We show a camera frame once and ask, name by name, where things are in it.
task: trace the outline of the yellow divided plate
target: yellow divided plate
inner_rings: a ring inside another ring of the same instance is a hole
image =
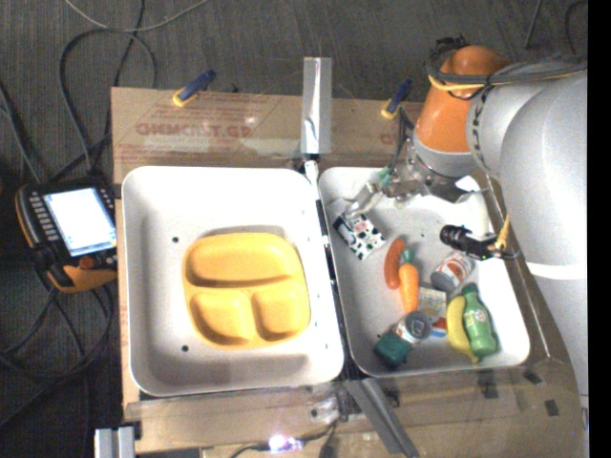
[[[191,322],[222,349],[263,347],[309,325],[304,269],[295,248],[268,233],[232,233],[195,241],[182,282]]]

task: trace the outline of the blue clamp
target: blue clamp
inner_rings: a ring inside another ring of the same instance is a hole
[[[217,73],[214,70],[208,70],[206,73],[201,74],[186,87],[181,88],[175,94],[172,95],[172,100],[179,107],[184,107],[191,100],[194,100],[200,90],[205,90],[208,85],[214,81],[217,77]]]
[[[397,90],[397,93],[384,104],[382,111],[380,111],[382,116],[387,119],[394,119],[398,112],[399,103],[405,100],[410,90],[411,79],[408,78],[403,82],[399,90]]]

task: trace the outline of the screen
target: screen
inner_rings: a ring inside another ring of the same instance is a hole
[[[71,256],[116,246],[116,229],[95,188],[47,194],[45,203]]]

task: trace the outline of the yellow banana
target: yellow banana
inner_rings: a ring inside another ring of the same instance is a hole
[[[448,325],[448,342],[456,351],[459,351],[469,358],[471,363],[476,364],[479,358],[471,350],[469,337],[462,324],[462,314],[465,311],[465,298],[462,295],[454,297],[446,309],[446,323]]]

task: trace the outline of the orange carrot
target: orange carrot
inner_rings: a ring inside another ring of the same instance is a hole
[[[401,238],[395,239],[390,245],[389,252],[384,259],[384,279],[390,290],[399,288],[399,260],[405,249],[405,242]]]
[[[401,302],[406,314],[418,310],[419,275],[416,267],[411,263],[402,264],[399,268],[399,292]]]

